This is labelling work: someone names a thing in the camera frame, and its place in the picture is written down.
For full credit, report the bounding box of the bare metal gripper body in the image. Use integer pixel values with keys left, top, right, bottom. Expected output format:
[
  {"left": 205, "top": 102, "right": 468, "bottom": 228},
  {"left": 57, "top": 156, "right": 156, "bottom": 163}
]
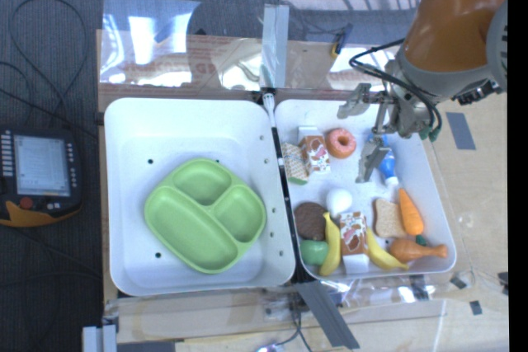
[{"left": 369, "top": 88, "right": 435, "bottom": 138}]

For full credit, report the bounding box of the blue and white bottle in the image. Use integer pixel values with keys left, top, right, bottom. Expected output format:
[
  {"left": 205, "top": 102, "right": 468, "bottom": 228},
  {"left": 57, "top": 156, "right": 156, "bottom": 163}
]
[{"left": 368, "top": 132, "right": 400, "bottom": 187}]

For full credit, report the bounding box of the white plastic tray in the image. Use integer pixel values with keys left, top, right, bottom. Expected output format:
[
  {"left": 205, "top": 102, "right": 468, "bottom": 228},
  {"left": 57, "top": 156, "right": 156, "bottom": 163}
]
[
  {"left": 274, "top": 97, "right": 458, "bottom": 281},
  {"left": 103, "top": 96, "right": 297, "bottom": 297}
]

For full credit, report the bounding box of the pink frosted doughnut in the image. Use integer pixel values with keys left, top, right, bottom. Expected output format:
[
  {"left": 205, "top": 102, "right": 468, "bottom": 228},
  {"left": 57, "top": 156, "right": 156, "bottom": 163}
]
[{"left": 324, "top": 127, "right": 357, "bottom": 160}]

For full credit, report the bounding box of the white egg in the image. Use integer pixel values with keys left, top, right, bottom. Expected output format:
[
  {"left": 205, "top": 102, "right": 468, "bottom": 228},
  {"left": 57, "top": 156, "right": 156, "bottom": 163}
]
[{"left": 325, "top": 188, "right": 354, "bottom": 219}]

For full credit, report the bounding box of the brown and white carton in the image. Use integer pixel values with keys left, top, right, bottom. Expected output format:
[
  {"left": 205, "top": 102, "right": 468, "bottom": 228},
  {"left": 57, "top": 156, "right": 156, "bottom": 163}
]
[
  {"left": 297, "top": 125, "right": 332, "bottom": 176},
  {"left": 338, "top": 211, "right": 370, "bottom": 275}
]

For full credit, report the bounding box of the tan bread slice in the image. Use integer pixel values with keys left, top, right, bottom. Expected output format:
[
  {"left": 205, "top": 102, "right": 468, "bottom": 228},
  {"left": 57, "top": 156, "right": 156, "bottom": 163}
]
[{"left": 373, "top": 197, "right": 409, "bottom": 239}]

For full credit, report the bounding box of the orange carrot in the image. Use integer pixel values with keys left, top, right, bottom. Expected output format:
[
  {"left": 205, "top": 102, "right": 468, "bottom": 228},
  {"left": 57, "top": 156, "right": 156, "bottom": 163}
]
[{"left": 398, "top": 188, "right": 428, "bottom": 246}]

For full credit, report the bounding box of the small yellow and green carton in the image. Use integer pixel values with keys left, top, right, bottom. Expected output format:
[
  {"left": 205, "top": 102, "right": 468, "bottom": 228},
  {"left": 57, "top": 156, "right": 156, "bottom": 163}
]
[{"left": 281, "top": 142, "right": 309, "bottom": 185}]

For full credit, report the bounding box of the brown round biscuit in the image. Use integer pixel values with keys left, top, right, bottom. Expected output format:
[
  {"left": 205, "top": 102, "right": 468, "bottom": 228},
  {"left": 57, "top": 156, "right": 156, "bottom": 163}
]
[{"left": 293, "top": 201, "right": 329, "bottom": 242}]

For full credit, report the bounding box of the yellow banana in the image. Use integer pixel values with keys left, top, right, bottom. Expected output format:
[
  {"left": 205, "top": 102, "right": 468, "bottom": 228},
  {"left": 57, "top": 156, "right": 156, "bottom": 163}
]
[
  {"left": 318, "top": 211, "right": 342, "bottom": 277},
  {"left": 365, "top": 227, "right": 410, "bottom": 271}
]

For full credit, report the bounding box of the orange chicken drumstick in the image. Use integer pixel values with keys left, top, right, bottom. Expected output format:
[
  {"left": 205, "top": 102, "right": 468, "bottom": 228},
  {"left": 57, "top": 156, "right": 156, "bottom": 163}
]
[{"left": 389, "top": 237, "right": 449, "bottom": 264}]

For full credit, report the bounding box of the green apple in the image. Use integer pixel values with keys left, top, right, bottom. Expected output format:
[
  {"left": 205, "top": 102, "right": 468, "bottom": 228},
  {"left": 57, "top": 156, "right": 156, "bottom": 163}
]
[{"left": 299, "top": 239, "right": 330, "bottom": 265}]

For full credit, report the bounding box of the green divided plate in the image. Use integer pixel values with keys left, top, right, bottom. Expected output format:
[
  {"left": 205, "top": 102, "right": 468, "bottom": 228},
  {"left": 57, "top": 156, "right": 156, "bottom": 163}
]
[{"left": 144, "top": 157, "right": 268, "bottom": 275}]

